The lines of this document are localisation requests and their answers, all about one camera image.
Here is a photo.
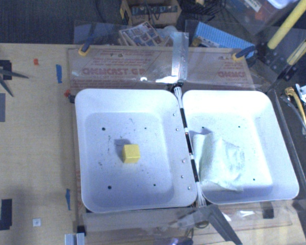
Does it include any white folded cloth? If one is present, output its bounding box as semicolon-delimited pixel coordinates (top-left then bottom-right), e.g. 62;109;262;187
192;132;246;192

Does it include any brown cardboard board red print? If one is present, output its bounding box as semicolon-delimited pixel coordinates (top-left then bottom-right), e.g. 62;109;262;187
67;46;294;236

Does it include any black block with thin wires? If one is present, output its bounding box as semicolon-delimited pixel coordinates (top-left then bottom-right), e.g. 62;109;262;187
171;78;186;88

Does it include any thin black and white rod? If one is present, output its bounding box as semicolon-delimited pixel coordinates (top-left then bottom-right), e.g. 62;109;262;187
173;85;207;208

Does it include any brown cardboard box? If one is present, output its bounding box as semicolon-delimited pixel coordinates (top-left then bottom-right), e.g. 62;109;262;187
119;0;182;27

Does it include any yellow cube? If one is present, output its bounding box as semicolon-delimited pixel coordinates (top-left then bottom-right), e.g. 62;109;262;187
121;143;141;164

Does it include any white plastic tray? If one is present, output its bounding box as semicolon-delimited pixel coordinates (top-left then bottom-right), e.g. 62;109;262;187
74;88;197;213
181;89;300;205

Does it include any blue box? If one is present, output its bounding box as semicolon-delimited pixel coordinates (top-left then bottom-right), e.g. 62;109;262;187
193;21;256;58

